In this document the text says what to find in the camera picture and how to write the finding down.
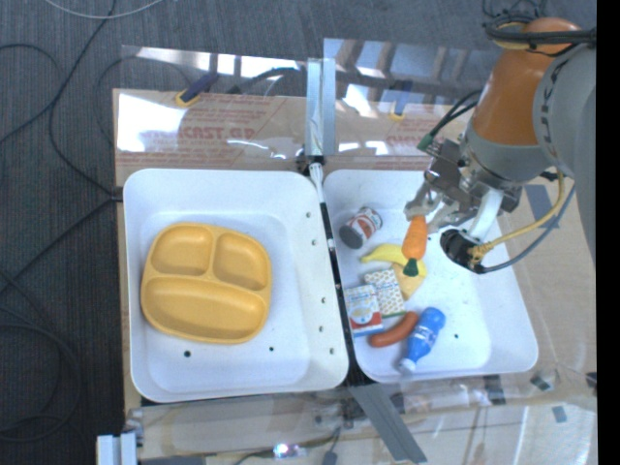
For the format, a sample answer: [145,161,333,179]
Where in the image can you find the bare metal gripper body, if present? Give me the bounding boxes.
[423,138,524,214]

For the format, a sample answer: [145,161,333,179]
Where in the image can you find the red sausage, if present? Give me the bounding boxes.
[368,311,419,349]

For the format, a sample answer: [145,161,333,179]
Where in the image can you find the yellow divided plate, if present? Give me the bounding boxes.
[139,221,273,346]

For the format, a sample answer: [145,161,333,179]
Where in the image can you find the yellow pizza slice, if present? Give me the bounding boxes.
[390,261,427,301]

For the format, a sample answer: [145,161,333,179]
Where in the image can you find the black cylinder on white bracket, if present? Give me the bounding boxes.
[439,187,505,273]

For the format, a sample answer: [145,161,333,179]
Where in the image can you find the orange carrot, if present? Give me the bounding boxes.
[401,214,429,278]

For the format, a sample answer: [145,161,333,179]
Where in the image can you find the blue plastic bottle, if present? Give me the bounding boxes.
[397,306,447,375]

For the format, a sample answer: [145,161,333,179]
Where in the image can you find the white carton red base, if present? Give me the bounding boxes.
[344,284,385,338]

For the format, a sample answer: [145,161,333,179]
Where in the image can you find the red and white can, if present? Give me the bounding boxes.
[338,206,384,250]

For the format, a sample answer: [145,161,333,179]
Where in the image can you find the white carton orange dots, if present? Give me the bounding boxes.
[363,268,407,319]

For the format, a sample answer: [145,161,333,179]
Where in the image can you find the yellow banana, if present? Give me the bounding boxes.
[359,242,428,279]

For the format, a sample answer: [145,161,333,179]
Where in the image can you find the brown cardboard board red print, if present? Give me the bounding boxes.
[111,87,598,460]

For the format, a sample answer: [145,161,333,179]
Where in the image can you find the white plastic tray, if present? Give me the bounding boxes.
[122,168,351,404]
[322,169,540,385]

